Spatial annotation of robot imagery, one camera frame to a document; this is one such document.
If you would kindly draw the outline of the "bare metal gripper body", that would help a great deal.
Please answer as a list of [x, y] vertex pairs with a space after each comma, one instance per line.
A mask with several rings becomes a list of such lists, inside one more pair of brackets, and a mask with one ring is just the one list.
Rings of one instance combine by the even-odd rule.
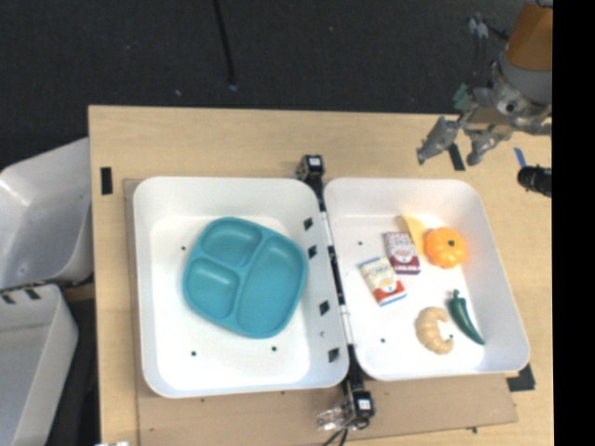
[[533, 102], [508, 86], [457, 90], [458, 124], [471, 137], [509, 139], [513, 132], [551, 136], [550, 106]]

